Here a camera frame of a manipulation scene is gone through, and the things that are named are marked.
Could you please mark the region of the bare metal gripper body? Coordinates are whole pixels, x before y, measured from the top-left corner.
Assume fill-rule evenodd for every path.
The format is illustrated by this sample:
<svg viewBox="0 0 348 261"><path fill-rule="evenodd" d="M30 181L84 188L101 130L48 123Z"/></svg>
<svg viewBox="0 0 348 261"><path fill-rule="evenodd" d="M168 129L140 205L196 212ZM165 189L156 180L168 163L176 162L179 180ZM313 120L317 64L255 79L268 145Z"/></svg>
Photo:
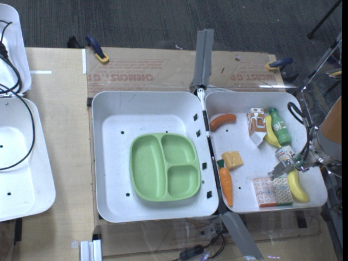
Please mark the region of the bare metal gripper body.
<svg viewBox="0 0 348 261"><path fill-rule="evenodd" d="M293 158L294 169L305 172L311 167L322 167L330 163L331 156L327 154L317 141L310 141L303 153Z"/></svg>

